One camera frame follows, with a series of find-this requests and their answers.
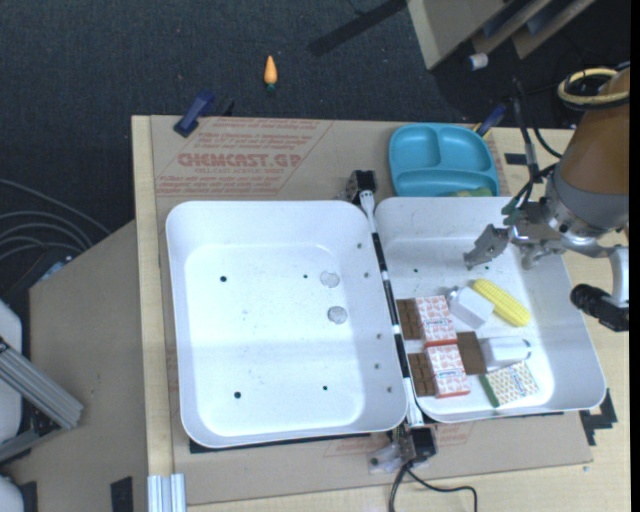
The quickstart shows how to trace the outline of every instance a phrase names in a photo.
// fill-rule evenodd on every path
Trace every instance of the black tape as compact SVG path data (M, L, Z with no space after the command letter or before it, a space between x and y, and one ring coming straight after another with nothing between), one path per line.
M596 430L613 428L613 424L618 421L608 389L604 400L600 404L600 414L591 414L589 411L580 411L580 419L582 420L582 427L584 428L584 433L587 436L589 446L595 446Z
M111 510L133 512L133 478L130 476L111 484Z
M341 44L346 43L349 39L353 39L371 27L400 12L405 7L407 7L406 0L387 0L379 7L360 15L355 20L312 41L307 45L307 50L314 56L321 57Z
M380 241L380 235L378 235L378 233L371 233L371 238L373 238L373 248L376 251L376 258L378 258L378 266L380 267L380 272L386 272L387 262L384 260L384 252L382 251L382 242Z
M35 482L19 485L18 490L22 494L24 512L38 512L38 486Z
M527 155L524 153L505 153L504 158L509 165L527 165Z
M250 445L231 446L229 448L208 448L196 443L193 439L189 439L189 453L197 455L200 453L228 452L232 450L248 450L251 448L268 447L268 446L284 446L288 444L317 443L322 441L330 441L334 439L348 439L352 437L370 437L371 434L347 434L323 437L306 437L303 439L285 439L283 441L267 441L265 443L256 443Z

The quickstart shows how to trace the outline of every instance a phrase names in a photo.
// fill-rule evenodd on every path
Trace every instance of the cardboard sheet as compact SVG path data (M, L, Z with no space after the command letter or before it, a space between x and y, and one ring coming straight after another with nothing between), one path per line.
M39 512L111 511L113 489L146 510L137 280L131 222L31 290L31 360L84 406L78 427L2 468L35 482Z
M184 139L172 116L151 118L160 264L175 471L187 479L189 504L388 484L371 475L367 454L385 434L256 448L194 450L180 420L178 374L164 225L190 199L332 199L354 170L374 170L377 201L393 195L389 137L403 123L203 119ZM499 155L501 190L508 194ZM433 424L439 453L419 472L428 479L591 460L578 413ZM519 450L509 449L518 445Z

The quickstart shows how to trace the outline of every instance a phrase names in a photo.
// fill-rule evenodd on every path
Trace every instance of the blue clamp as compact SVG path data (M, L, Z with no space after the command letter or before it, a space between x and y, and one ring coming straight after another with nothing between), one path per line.
M491 111L487 118L475 129L475 132L484 137L491 128L498 126L502 122L502 118L507 113L507 106L504 103L498 103Z
M215 95L212 92L206 89L200 91L196 99L193 100L187 113L175 124L173 129L183 137L191 135L193 130L198 127L198 121L196 121L196 119L206 115L211 110L214 99Z

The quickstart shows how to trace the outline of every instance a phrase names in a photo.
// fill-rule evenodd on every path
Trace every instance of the black latch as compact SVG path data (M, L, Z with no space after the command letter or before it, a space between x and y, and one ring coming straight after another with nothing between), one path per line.
M411 431L411 438L416 449L415 462L424 462L438 453L436 441L433 437L433 429L414 429Z
M133 512L133 478L130 476L111 484L111 510Z
M353 171L345 189L346 200L358 206L360 192L368 190L373 194L377 189L376 175L373 171Z
M582 427L587 436L589 446L595 446L595 431L604 428L613 428L613 424L618 422L616 411L613 408L613 402L607 389L607 394L600 404L600 414L591 414L589 411L580 411L580 419L582 419Z

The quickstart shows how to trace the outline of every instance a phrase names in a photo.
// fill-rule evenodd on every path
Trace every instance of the yellow corn toy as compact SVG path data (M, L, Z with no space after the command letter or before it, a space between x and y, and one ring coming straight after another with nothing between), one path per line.
M512 325L522 327L531 320L531 313L509 292L488 279L476 279L472 288L494 304L493 312Z

